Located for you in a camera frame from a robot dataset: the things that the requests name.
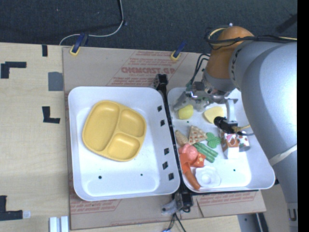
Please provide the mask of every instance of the yellow plate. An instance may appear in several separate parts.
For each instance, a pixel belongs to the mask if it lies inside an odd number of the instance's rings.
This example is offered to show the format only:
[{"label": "yellow plate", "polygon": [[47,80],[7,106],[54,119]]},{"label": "yellow plate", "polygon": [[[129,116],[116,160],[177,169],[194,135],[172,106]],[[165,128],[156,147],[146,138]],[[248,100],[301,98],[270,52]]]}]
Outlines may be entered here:
[{"label": "yellow plate", "polygon": [[114,101],[100,101],[91,109],[83,128],[83,142],[103,157],[129,161],[136,157],[146,135],[145,118]]}]

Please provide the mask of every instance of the table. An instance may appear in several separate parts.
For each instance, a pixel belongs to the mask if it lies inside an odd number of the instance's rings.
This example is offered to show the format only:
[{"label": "table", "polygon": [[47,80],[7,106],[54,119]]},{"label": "table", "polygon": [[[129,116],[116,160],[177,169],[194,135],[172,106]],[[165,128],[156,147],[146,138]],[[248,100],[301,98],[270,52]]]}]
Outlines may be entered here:
[{"label": "table", "polygon": [[[62,46],[0,43],[0,63],[27,62],[10,68],[0,79],[0,195],[7,195],[7,211],[29,210],[29,219],[0,221],[0,231],[48,231],[50,217],[70,215],[65,95],[49,91],[48,73],[62,73]],[[43,123],[42,107],[60,123]],[[236,215],[182,221],[189,231],[239,232]],[[169,222],[121,227],[130,231],[162,231]],[[91,230],[109,232],[119,227]],[[175,223],[172,231],[181,231]]]}]

